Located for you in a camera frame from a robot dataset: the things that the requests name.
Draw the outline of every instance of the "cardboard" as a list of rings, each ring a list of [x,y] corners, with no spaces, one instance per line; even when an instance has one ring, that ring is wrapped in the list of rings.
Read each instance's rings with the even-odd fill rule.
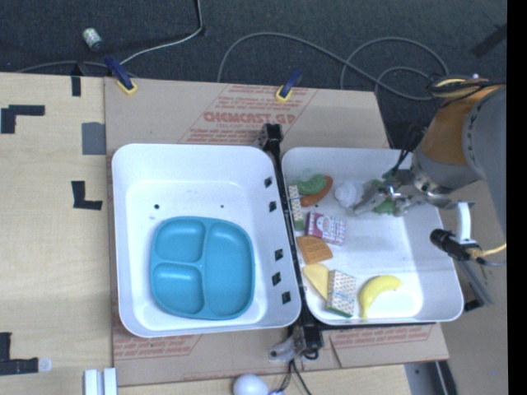
[[[137,79],[126,95],[105,79],[108,210],[114,367],[119,386],[285,373],[268,358],[284,328],[144,339],[120,323],[115,285],[111,158],[129,143],[250,145],[264,123],[280,123],[282,152],[296,146],[387,147],[373,93],[295,88],[286,103],[273,86]],[[337,369],[448,357],[439,324],[325,331],[316,360],[303,370]]]

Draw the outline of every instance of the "yellow banana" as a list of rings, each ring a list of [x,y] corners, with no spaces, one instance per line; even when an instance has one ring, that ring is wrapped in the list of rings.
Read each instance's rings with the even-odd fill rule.
[[[388,290],[396,290],[403,283],[393,275],[379,275],[371,278],[361,290],[359,301],[361,303],[361,316],[367,318],[368,309],[380,293]]]

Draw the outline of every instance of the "white ball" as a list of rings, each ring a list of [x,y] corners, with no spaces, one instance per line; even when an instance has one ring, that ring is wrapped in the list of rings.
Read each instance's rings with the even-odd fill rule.
[[[265,382],[255,374],[242,374],[234,382],[234,395],[268,395]]]

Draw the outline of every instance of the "divided blue plate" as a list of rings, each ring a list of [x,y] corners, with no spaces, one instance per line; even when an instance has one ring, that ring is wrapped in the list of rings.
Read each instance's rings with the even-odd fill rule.
[[[156,229],[150,285],[156,302],[187,318],[231,319],[254,297],[254,250],[238,225],[177,216]]]

